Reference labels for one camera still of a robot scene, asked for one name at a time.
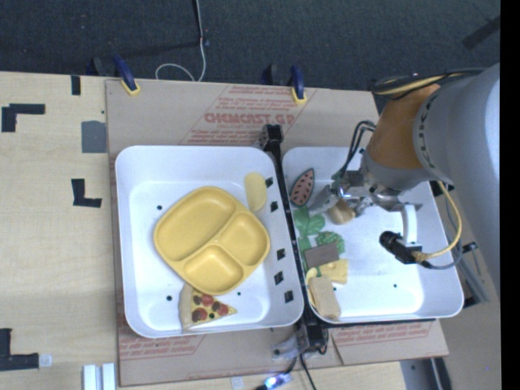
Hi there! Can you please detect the thin black rod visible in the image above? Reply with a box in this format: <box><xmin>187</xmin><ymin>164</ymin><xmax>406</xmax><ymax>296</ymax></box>
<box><xmin>269</xmin><ymin>139</ymin><xmax>323</xmax><ymax>329</ymax></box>

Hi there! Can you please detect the pizza slice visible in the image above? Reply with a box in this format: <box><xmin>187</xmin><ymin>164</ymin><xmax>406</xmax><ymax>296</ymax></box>
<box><xmin>177</xmin><ymin>282</ymin><xmax>239</xmax><ymax>332</ymax></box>

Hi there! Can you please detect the tan bread slice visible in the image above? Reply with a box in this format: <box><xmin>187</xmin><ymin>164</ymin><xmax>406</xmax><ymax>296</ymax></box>
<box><xmin>308</xmin><ymin>275</ymin><xmax>342</xmax><ymax>321</ymax></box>

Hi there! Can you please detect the brown rectangular biscuit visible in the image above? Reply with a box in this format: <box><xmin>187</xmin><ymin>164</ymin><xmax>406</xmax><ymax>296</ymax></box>
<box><xmin>303</xmin><ymin>241</ymin><xmax>340</xmax><ymax>270</ymax></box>

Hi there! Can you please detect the green lettuce leaf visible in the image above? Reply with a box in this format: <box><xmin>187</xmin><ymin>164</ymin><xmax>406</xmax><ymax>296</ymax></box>
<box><xmin>292</xmin><ymin>205</ymin><xmax>327</xmax><ymax>275</ymax></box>

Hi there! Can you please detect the yellow divided plate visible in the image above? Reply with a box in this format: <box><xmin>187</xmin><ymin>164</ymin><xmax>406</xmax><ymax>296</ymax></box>
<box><xmin>153</xmin><ymin>185</ymin><xmax>271</xmax><ymax>296</ymax></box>

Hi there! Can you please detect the tan bread roll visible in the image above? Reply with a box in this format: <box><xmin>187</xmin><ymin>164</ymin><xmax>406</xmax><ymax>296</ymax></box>
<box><xmin>327</xmin><ymin>199</ymin><xmax>357</xmax><ymax>226</ymax></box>

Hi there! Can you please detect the yellow cheese wedge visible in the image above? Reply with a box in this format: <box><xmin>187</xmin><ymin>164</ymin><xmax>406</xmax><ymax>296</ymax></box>
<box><xmin>320</xmin><ymin>258</ymin><xmax>350</xmax><ymax>286</ymax></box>

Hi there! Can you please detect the black block with thin wires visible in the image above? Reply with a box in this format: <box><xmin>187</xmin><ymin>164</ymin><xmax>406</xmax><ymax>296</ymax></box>
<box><xmin>259</xmin><ymin>123</ymin><xmax>284</xmax><ymax>152</ymax></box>
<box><xmin>295</xmin><ymin>322</ymin><xmax>328</xmax><ymax>355</ymax></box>

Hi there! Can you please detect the green broccoli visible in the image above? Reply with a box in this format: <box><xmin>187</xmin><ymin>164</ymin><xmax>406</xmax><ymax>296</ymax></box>
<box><xmin>315</xmin><ymin>230</ymin><xmax>347</xmax><ymax>255</ymax></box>

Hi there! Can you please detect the pale yellow crisp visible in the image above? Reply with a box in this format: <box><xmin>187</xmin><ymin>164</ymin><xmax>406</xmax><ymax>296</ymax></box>
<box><xmin>243</xmin><ymin>171</ymin><xmax>268</xmax><ymax>213</ymax></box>

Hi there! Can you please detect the black cylinder on white bracket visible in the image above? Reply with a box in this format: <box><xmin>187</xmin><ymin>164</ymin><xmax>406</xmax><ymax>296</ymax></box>
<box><xmin>379</xmin><ymin>203</ymin><xmax>426</xmax><ymax>266</ymax></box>

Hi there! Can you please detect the red watermelon slice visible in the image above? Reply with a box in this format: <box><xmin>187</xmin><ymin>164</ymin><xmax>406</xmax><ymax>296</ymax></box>
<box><xmin>288</xmin><ymin>167</ymin><xmax>316</xmax><ymax>208</ymax></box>

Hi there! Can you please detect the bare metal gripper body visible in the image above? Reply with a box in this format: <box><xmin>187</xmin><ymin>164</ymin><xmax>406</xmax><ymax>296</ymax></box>
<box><xmin>332</xmin><ymin>171</ymin><xmax>408</xmax><ymax>214</ymax></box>

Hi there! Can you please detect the white plastic tray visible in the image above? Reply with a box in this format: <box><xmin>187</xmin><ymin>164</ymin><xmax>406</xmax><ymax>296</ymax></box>
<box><xmin>115</xmin><ymin>144</ymin><xmax>305</xmax><ymax>339</ymax></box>
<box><xmin>281</xmin><ymin>146</ymin><xmax>466</xmax><ymax>324</ymax></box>

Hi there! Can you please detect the brown cardboard board red print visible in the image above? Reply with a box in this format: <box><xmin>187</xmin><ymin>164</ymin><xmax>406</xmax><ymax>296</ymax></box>
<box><xmin>104</xmin><ymin>78</ymin><xmax>450</xmax><ymax>388</ymax></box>

